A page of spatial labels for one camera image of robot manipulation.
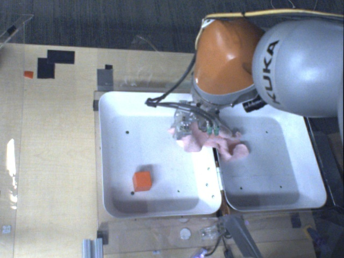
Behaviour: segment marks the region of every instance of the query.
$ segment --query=gray carpet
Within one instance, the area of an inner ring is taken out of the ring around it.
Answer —
[[[316,0],[291,0],[313,9]],[[287,0],[273,0],[288,8]],[[0,0],[0,12],[32,13],[30,44],[193,52],[208,13],[271,9],[270,0]],[[318,0],[317,10],[343,14],[343,0]]]

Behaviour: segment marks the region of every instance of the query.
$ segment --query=pink cloth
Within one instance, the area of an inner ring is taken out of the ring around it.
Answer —
[[[174,134],[175,129],[170,128],[168,132]],[[208,135],[198,129],[197,123],[191,124],[191,135],[177,140],[177,143],[184,148],[186,152],[199,152],[203,146],[216,148],[224,161],[237,160],[247,157],[249,154],[246,145],[240,143],[241,134],[233,133],[225,126],[220,127],[218,136]]]

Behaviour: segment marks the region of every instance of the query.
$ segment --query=clear acrylic panel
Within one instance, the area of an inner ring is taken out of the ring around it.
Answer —
[[[32,15],[0,18],[0,257],[13,257],[24,94],[25,24]]]

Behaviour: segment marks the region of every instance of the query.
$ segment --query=white plastic tray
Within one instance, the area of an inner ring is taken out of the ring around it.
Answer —
[[[160,94],[108,92],[99,101],[103,197],[117,218],[210,214],[221,203],[211,148],[186,153],[167,129],[174,110],[145,105]],[[191,100],[171,94],[166,101]],[[310,138],[300,116],[265,106],[246,113],[242,106],[221,111],[221,119],[239,130],[249,157],[220,161],[228,203],[240,211],[321,207],[326,191]],[[149,170],[153,186],[132,195],[132,176]]]

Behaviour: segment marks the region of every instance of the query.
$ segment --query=orange square marker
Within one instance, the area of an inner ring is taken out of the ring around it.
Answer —
[[[32,71],[24,71],[24,76],[27,78],[33,79],[33,72]]]
[[[152,187],[152,178],[149,171],[136,172],[133,176],[134,191],[148,191]]]

